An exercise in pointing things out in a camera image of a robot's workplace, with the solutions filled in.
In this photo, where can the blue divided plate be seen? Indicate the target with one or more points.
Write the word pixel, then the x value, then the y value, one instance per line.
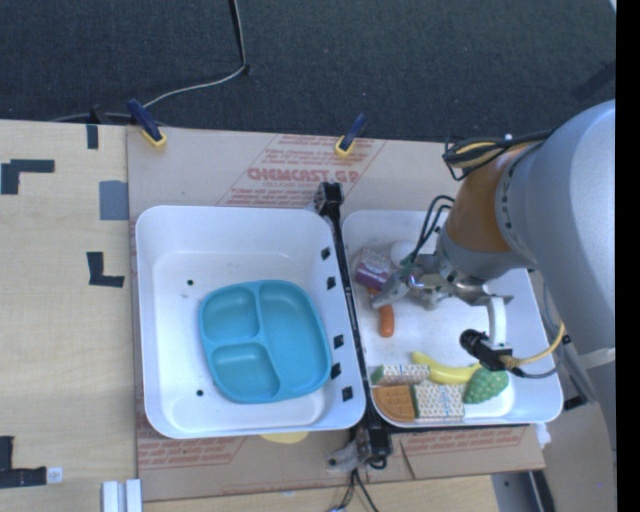
pixel 280 340

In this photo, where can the purple carton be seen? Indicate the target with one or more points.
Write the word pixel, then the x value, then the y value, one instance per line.
pixel 371 267

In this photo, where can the brown cardboard board red print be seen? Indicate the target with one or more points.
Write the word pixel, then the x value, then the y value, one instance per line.
pixel 210 165

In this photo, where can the white plastic tray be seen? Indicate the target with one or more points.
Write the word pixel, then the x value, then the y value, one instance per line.
pixel 440 330
pixel 170 300

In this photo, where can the small patterned carton green end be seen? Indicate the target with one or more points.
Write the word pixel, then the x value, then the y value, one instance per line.
pixel 402 373

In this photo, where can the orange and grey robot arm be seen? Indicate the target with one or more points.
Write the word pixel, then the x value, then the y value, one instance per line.
pixel 570 210

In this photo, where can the orange sausage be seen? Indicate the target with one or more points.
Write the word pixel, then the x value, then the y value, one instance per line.
pixel 386 322

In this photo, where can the green grapes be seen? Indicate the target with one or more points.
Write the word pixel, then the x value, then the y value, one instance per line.
pixel 484 387

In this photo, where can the large patterned carton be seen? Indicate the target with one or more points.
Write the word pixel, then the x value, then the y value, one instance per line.
pixel 439 401

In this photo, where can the black cylinder on white bracket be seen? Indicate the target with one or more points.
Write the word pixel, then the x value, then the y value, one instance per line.
pixel 482 346

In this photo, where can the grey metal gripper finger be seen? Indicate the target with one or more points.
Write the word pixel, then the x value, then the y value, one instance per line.
pixel 391 292
pixel 432 299

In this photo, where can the thin black and white rod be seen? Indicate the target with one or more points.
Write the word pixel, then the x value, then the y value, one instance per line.
pixel 350 310

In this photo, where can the orange waffle biscuit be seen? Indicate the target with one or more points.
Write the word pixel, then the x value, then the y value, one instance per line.
pixel 395 402

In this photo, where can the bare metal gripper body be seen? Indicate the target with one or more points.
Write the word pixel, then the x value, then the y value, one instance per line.
pixel 440 280

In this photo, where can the yellow flat object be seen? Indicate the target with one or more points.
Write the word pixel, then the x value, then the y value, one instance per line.
pixel 284 437

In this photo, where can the yellow banana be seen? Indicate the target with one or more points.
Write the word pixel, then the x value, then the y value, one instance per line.
pixel 445 372

